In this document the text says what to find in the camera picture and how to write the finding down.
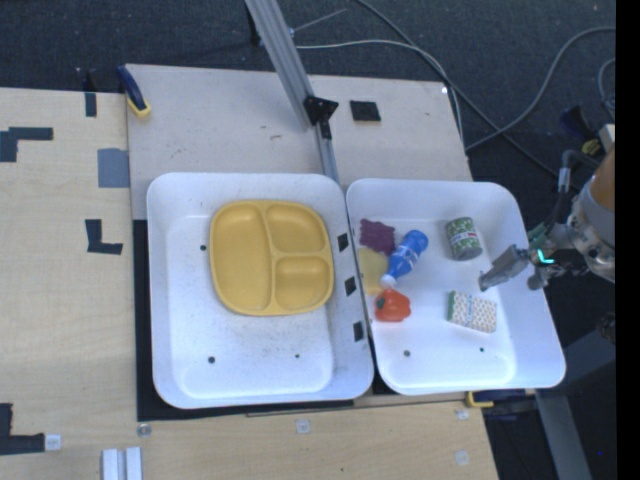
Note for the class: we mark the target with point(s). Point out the yellow divided plate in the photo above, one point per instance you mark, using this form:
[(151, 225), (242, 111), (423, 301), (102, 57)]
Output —
[(240, 258)]

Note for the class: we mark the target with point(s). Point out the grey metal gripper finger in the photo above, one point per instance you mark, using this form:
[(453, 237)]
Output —
[(512, 257), (500, 277)]

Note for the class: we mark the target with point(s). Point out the green and white can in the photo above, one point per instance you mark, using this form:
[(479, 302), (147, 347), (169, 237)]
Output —
[(462, 238)]

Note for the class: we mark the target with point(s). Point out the yellow toy fruit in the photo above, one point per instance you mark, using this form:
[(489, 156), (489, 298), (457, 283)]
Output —
[(371, 268)]

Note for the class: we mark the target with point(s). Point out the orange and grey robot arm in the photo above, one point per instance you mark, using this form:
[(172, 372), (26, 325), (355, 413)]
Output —
[(602, 203)]

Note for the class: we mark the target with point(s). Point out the black square block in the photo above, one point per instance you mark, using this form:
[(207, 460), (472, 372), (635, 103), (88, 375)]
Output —
[(365, 110)]

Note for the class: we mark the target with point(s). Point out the white plastic tray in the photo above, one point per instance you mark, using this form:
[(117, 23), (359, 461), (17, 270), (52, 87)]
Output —
[(440, 358), (250, 358)]

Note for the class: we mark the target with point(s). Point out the white and green carton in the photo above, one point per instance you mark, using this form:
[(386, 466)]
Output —
[(472, 312)]

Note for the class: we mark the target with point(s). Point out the orange bell pepper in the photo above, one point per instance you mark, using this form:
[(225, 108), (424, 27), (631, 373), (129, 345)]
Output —
[(394, 307)]

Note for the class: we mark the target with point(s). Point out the purple grapes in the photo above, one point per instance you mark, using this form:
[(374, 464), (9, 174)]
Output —
[(376, 235)]

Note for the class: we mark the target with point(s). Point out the pale wood board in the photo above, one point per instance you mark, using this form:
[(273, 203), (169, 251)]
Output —
[(225, 123)]

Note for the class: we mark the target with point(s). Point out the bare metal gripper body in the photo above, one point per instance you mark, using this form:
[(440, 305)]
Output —
[(587, 250)]

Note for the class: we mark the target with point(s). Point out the blue bottle with white cap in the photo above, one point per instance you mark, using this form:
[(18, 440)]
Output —
[(407, 255)]

